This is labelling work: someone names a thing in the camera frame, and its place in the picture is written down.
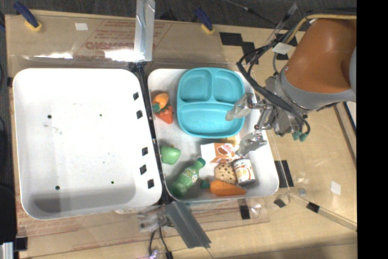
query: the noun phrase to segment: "white can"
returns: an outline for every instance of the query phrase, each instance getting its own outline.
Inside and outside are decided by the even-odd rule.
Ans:
[[[255,182],[255,174],[253,173],[252,164],[248,159],[239,159],[233,162],[237,182],[239,186],[245,186]]]

